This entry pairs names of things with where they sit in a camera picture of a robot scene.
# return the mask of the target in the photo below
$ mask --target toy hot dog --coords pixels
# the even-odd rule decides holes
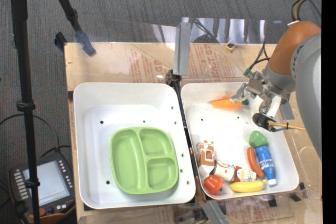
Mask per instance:
[[[264,172],[263,170],[261,170],[261,168],[259,167],[259,164],[257,163],[256,154],[255,154],[255,150],[253,147],[249,147],[247,149],[247,159],[248,159],[248,163],[251,166],[252,171],[257,173],[257,177],[263,178]]]

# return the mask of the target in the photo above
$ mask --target green divided tray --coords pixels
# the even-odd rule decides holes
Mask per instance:
[[[158,128],[116,131],[110,141],[110,158],[114,180],[126,193],[157,193],[177,182],[179,168],[173,142]]]

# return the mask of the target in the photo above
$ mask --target white tray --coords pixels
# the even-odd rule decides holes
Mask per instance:
[[[193,169],[173,88],[161,83],[86,82],[76,87],[73,100],[79,191],[86,205],[106,209],[182,204],[194,197]],[[134,126],[157,127],[171,136],[179,169],[179,178],[171,189],[132,195],[116,185],[110,139],[117,130]]]
[[[197,154],[198,141],[213,141],[215,159],[250,168],[246,154],[247,148],[250,147],[248,140],[251,132],[258,130],[267,138],[278,184],[272,187],[265,184],[262,191],[254,193],[236,193],[229,188],[228,182],[224,182],[217,195],[211,195],[203,188],[204,192],[213,199],[228,199],[294,190],[299,184],[299,175],[284,132],[269,132],[252,121],[253,115],[259,113],[261,98],[249,98],[249,105],[242,105],[239,109],[220,109],[210,104],[211,101],[231,97],[240,86],[241,82],[189,83],[181,89],[194,152]]]

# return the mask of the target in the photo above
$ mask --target toy banana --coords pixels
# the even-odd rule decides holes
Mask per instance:
[[[238,193],[253,193],[262,190],[265,183],[265,179],[248,182],[232,182],[229,184],[229,187]]]

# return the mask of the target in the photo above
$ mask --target gray floor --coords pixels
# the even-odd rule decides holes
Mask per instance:
[[[244,19],[254,26],[261,20],[273,22],[267,42],[277,42],[292,21],[291,7],[296,0],[70,0],[79,15],[81,28],[91,41],[162,42],[153,25],[176,27],[182,18]],[[70,145],[67,86],[63,53],[54,45],[55,35],[62,32],[68,41],[76,41],[75,32],[65,18],[58,0],[27,0],[28,42],[35,115],[47,120],[56,130],[60,144]],[[305,2],[300,17],[321,27],[321,0]],[[17,113],[20,83],[16,49],[13,48],[11,0],[0,0],[0,121]],[[55,146],[50,129],[35,121],[37,155]],[[0,178],[7,171],[27,161],[23,117],[12,118],[0,126]],[[71,162],[70,149],[62,153]],[[0,203],[8,194],[0,188]],[[75,223],[73,214],[62,223]],[[0,223],[19,224],[11,201],[0,208]]]

